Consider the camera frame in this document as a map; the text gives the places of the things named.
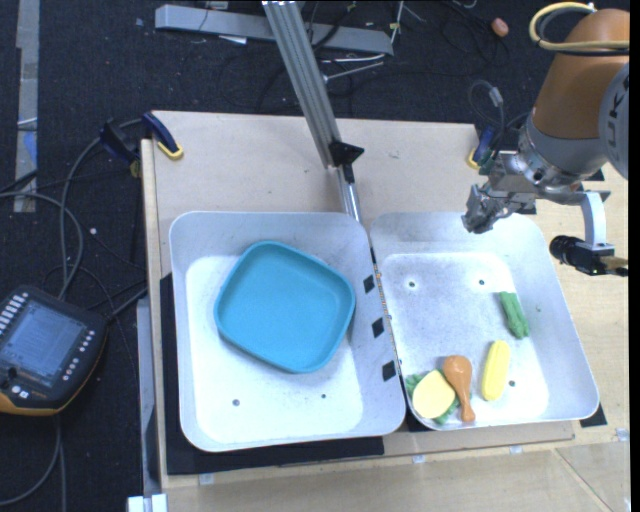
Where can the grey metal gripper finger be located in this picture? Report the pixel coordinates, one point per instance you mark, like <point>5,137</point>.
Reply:
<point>496,216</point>
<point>473,212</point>

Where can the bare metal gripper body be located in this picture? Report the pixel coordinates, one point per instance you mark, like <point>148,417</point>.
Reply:
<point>520,180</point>

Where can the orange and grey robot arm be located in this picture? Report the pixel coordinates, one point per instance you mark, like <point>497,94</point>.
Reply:
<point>575,85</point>

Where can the white plastic tray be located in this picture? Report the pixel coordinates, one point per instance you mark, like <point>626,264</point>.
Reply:
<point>450,310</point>
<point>280,405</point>

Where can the green toy pea pod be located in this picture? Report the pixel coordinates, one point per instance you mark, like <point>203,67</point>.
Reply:
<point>514,315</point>

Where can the thin black and white rod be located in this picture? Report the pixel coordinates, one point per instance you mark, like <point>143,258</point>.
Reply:
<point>352,200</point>

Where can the small orange round object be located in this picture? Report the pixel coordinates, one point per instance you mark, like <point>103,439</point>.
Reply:
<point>500,27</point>

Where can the yellow toy corn cob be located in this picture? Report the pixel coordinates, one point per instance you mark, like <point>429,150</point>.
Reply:
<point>496,372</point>

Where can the orange toy chicken drumstick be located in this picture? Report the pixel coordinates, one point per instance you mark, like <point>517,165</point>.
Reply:
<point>457,372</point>

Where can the yellow oval toy slice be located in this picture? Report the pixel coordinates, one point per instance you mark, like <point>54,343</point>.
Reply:
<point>432,395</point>

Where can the green toy lettuce leaf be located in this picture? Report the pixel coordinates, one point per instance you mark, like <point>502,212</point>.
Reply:
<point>447,415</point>

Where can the blue plate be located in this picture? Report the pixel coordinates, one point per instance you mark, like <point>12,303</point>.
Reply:
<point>285,307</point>

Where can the pale wood board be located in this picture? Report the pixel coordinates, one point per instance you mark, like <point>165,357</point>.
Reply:
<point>240,165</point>

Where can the black cylinder on white bracket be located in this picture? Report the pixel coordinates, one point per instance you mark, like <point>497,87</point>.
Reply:
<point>575,250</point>

